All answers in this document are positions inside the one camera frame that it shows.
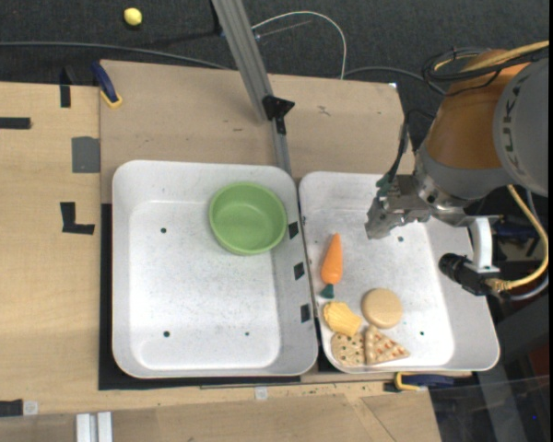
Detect black cylinder on white bracket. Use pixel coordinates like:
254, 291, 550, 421
438, 216, 501, 297

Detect orange carrot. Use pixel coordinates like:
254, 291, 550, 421
319, 232, 344, 300

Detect green bowl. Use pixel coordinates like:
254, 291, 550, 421
207, 181, 289, 257

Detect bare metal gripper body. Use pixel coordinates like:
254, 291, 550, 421
377, 174, 472, 226

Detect beige dotted round biscuit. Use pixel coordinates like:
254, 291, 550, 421
330, 331, 367, 369

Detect white plastic tray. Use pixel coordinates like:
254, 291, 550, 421
112, 159, 320, 380
298, 170, 501, 376

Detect beige pizza slice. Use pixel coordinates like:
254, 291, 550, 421
363, 324, 412, 366

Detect yellow ridged toy pastry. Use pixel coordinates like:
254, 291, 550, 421
323, 300, 364, 338

